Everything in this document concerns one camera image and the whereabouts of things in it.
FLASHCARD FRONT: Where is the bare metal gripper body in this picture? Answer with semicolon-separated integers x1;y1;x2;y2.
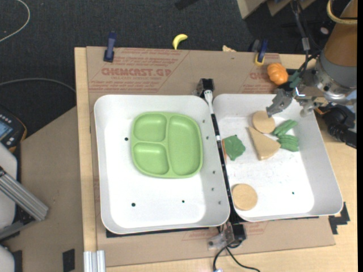
294;66;357;107

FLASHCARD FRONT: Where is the green pea pod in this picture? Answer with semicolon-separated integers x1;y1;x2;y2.
272;119;299;137
276;134;301;153

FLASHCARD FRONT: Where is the tan round biscuit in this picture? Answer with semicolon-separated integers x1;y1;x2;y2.
251;110;276;134
231;183;259;211

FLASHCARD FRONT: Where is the orange pumpkin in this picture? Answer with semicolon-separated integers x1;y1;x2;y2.
266;62;290;86

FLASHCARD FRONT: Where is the tan wedge-shaped bread slice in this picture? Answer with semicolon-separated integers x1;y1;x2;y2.
248;126;281;161

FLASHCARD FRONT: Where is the green lettuce leaf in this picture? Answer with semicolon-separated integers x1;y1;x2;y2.
221;134;247;162

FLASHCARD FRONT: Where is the thin black and white rod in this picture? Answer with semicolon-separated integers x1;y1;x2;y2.
204;90;237;224

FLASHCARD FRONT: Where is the white plastic tray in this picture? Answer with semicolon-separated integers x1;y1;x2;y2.
212;93;344;223
93;94;231;235

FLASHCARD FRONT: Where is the brown cardboard board red print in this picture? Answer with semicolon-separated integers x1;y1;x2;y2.
86;46;337;267

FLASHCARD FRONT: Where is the green divided plate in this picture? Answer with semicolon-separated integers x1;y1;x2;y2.
130;111;204;179

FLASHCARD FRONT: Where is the yellow banana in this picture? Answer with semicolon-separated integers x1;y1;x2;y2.
172;33;189;51

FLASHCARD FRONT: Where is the black block with thin wires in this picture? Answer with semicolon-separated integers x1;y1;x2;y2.
195;78;215;97
208;222;248;251

